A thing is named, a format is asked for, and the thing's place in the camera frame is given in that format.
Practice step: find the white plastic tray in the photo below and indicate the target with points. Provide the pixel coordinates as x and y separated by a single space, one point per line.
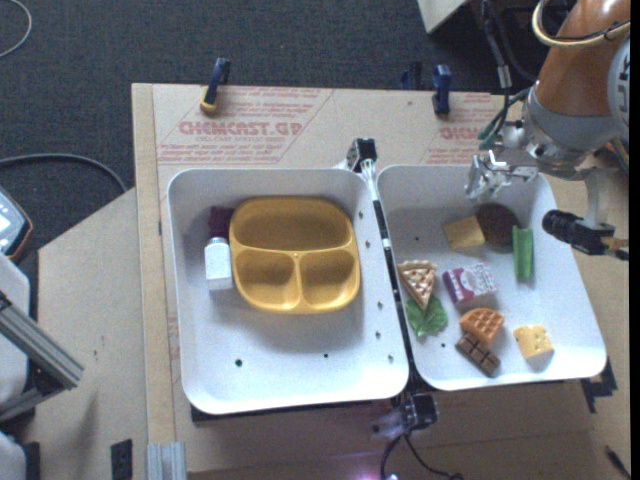
550 298
280 363

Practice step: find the purple and white carton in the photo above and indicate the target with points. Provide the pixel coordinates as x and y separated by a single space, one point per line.
470 284

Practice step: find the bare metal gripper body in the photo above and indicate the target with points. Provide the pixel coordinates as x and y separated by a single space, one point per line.
537 152

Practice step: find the black cylinder on white bracket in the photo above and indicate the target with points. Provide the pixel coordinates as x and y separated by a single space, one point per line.
575 228

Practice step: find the green lettuce leaf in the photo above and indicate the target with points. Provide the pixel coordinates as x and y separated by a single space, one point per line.
430 320

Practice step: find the brown cardboard board red print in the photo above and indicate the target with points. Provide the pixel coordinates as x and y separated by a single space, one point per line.
300 118

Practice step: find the white shaker bottle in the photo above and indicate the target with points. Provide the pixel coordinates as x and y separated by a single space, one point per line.
218 265

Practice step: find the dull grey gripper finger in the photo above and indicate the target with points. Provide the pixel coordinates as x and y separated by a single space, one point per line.
501 178
475 180

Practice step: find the yellow square cheese slice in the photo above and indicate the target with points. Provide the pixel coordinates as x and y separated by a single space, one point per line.
464 233

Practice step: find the brown round biscuit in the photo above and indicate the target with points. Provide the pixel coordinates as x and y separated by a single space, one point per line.
500 225

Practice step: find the orange waffle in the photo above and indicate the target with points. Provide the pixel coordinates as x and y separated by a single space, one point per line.
481 325

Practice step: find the purple grapes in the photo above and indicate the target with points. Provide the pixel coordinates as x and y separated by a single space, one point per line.
219 220

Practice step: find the thin black and white rod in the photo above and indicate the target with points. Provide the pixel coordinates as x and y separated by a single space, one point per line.
384 228

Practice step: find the brown chocolate bar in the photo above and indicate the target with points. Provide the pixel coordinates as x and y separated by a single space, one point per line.
479 354

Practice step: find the pizza slice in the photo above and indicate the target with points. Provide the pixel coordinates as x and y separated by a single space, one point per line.
419 280

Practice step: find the yellow divided plate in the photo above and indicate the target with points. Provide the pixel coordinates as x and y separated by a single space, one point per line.
292 228

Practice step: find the yellow cheese wedge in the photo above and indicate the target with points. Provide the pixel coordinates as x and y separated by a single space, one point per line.
534 340

